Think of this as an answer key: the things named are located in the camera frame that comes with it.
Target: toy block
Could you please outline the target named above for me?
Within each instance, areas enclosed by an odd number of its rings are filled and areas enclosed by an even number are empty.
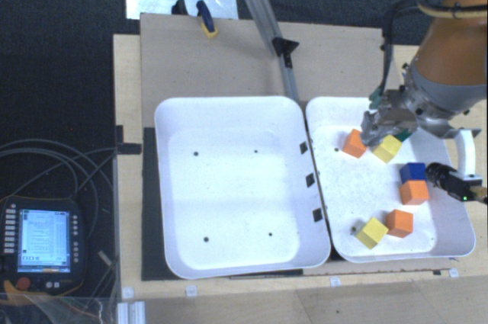
[[[356,239],[366,245],[369,249],[373,249],[387,232],[388,228],[376,218],[372,217],[366,222],[361,230],[356,233]]]
[[[342,151],[348,153],[355,158],[360,158],[363,153],[366,152],[366,145],[361,141],[361,132],[359,130],[353,129],[350,134],[345,138],[344,146]]]
[[[384,162],[389,162],[402,147],[402,142],[390,134],[373,150],[373,154]]]
[[[386,224],[389,235],[403,238],[413,232],[413,214],[393,210],[387,214]]]
[[[424,181],[425,164],[423,162],[409,162],[400,169],[402,183],[406,181]]]
[[[429,189],[425,181],[406,181],[400,186],[404,205],[420,205],[429,199]]]

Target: control panel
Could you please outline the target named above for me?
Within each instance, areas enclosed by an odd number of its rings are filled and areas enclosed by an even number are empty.
[[[85,227],[76,202],[7,197],[0,209],[2,293],[63,295],[82,284]]]

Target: black carpet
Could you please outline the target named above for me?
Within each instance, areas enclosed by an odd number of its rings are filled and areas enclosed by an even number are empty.
[[[396,0],[271,0],[278,20],[379,27]],[[239,15],[249,13],[238,0]],[[419,43],[428,20],[398,20],[395,41]],[[57,140],[87,152],[114,146],[113,34],[136,34],[125,0],[0,0],[0,144]],[[0,192],[32,176],[33,161],[0,160]],[[105,206],[111,208],[110,192]],[[114,258],[113,213],[104,212],[92,251]],[[93,259],[79,295],[91,295],[106,267]]]

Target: screen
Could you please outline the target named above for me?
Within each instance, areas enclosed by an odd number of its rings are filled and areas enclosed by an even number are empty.
[[[69,212],[21,209],[18,272],[69,272]]]

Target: white plastic bin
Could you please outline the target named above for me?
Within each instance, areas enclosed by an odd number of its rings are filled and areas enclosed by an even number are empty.
[[[450,165],[444,141],[424,130],[407,139],[388,164],[368,150],[360,159],[340,151],[355,128],[361,130],[367,98],[315,98],[307,105],[307,122],[329,219],[332,242],[348,261],[464,256],[475,235],[463,203],[428,183],[430,199],[420,206],[400,200],[400,169],[407,162]],[[394,209],[414,213],[413,233],[400,239],[386,235],[373,249],[355,238],[371,217],[384,222]]]
[[[173,98],[156,109],[166,261],[194,279],[321,265],[330,253],[300,107]]]

